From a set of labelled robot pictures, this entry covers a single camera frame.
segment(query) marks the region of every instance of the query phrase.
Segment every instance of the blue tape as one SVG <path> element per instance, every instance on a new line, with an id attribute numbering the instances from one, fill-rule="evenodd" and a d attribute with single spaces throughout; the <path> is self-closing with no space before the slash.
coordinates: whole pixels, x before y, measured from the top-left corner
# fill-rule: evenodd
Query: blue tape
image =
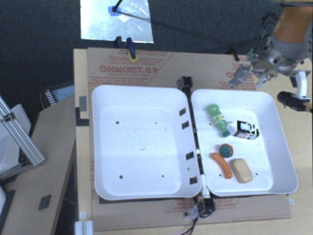
<path id="1" fill-rule="evenodd" d="M 116 17 L 116 16 L 119 15 L 119 12 L 122 12 L 122 10 L 121 10 L 120 7 L 118 7 L 118 8 L 117 8 L 117 12 L 114 13 L 114 12 L 112 12 L 113 7 L 114 7 L 114 6 L 109 6 L 109 7 L 108 7 L 108 12 L 109 12 L 109 14 L 110 14 L 111 16 Z"/>

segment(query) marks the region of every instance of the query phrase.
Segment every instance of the white tray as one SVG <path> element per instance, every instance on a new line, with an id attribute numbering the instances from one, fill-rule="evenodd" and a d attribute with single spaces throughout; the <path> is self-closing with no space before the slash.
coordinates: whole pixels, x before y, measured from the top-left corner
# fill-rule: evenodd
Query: white tray
<path id="1" fill-rule="evenodd" d="M 226 121 L 237 120 L 257 124 L 260 136 L 244 140 L 223 138 L 214 126 L 206 107 L 217 104 Z M 297 189 L 298 179 L 282 130 L 273 98 L 264 92 L 196 90 L 192 94 L 199 146 L 209 190 L 217 196 L 243 196 L 291 193 Z M 233 146 L 234 155 L 225 159 L 243 158 L 252 172 L 252 181 L 240 184 L 236 177 L 226 179 L 220 166 L 210 158 L 219 146 Z"/>
<path id="2" fill-rule="evenodd" d="M 206 112 L 260 126 L 251 141 L 223 138 Z M 262 92 L 197 90 L 192 94 L 205 183 L 218 196 L 291 193 L 298 180 L 273 99 Z M 186 96 L 177 89 L 103 85 L 92 93 L 95 188 L 108 200 L 192 197 L 201 189 Z M 227 180 L 210 158 L 228 143 L 253 180 Z"/>
<path id="3" fill-rule="evenodd" d="M 188 101 L 181 91 L 99 86 L 92 93 L 92 111 L 95 188 L 101 197 L 198 194 L 197 154 Z M 189 153 L 193 158 L 186 158 Z"/>

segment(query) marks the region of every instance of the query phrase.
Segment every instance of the table surface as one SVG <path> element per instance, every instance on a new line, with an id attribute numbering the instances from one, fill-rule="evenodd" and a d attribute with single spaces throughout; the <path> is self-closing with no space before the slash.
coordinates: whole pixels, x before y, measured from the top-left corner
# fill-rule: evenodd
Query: table surface
<path id="1" fill-rule="evenodd" d="M 79 85 L 76 88 L 76 107 L 78 107 L 79 96 L 86 94 L 88 90 L 87 71 L 84 69 L 77 69 L 77 67 L 87 66 L 87 52 L 86 50 L 75 50 L 74 52 L 75 65 L 75 83 Z M 297 69 L 311 70 L 312 64 L 310 61 L 301 65 Z M 298 189 L 295 193 L 288 196 L 290 200 L 294 201 L 294 205 L 290 206 L 290 219 L 276 219 L 264 221 L 249 221 L 249 222 L 235 222 L 235 223 L 221 223 L 221 224 L 201 224 L 196 225 L 193 234 L 204 235 L 208 234 L 312 234 L 313 231 L 313 169 L 312 169 L 312 114 L 307 112 L 297 112 L 290 108 L 284 108 L 276 99 L 281 91 L 288 91 L 296 93 L 296 88 L 291 86 L 288 77 L 279 75 L 266 83 L 266 86 L 258 89 L 271 95 L 276 103 L 281 124 L 285 133 L 288 147 L 291 153 L 292 161 L 296 170 L 299 181 Z M 312 98 L 312 74 L 308 77 L 308 93 Z M 89 118 L 88 112 L 81 112 L 81 118 Z M 88 142 L 80 141 L 80 137 L 86 134 L 86 128 L 78 127 L 76 130 L 77 149 L 88 148 Z M 90 199 L 90 165 L 84 163 L 88 158 L 88 153 L 77 155 L 78 163 L 78 190 L 79 190 L 79 210 L 87 212 L 87 217 L 80 218 L 81 221 L 91 219 L 91 201 Z M 186 231 L 188 226 L 173 226 L 160 227 L 148 229 L 132 229 L 132 230 L 118 230 L 95 232 L 95 235 L 179 235 Z"/>
<path id="2" fill-rule="evenodd" d="M 40 112 L 32 140 L 46 160 L 3 186 L 15 191 L 2 235 L 53 235 L 74 159 L 74 96 Z M 39 209 L 42 199 L 50 199 Z"/>

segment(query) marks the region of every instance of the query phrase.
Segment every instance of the metal bracket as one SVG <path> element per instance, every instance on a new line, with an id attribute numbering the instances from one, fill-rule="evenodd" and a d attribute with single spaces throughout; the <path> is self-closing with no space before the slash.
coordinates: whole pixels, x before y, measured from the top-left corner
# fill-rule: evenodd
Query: metal bracket
<path id="1" fill-rule="evenodd" d="M 10 121 L 10 120 L 12 120 L 12 119 L 14 119 L 14 118 L 15 118 L 14 113 L 13 113 L 13 112 L 10 112 L 9 114 L 5 115 L 5 116 L 3 117 L 3 119 L 0 120 L 0 123 L 3 122 L 3 121 L 8 122 L 8 121 Z"/>
<path id="2" fill-rule="evenodd" d="M 93 221 L 75 222 L 75 235 L 93 235 Z"/>
<path id="3" fill-rule="evenodd" d="M 229 81 L 230 87 L 233 89 L 236 85 L 242 84 L 248 77 L 251 70 L 252 66 L 245 67 L 243 65 L 239 65 L 234 77 Z"/>

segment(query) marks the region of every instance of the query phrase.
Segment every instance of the soap bar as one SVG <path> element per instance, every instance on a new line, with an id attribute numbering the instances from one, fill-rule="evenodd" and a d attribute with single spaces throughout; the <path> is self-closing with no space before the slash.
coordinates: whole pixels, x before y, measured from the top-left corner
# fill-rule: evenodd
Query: soap bar
<path id="1" fill-rule="evenodd" d="M 248 183 L 252 180 L 252 173 L 244 159 L 235 159 L 231 167 L 240 183 Z"/>

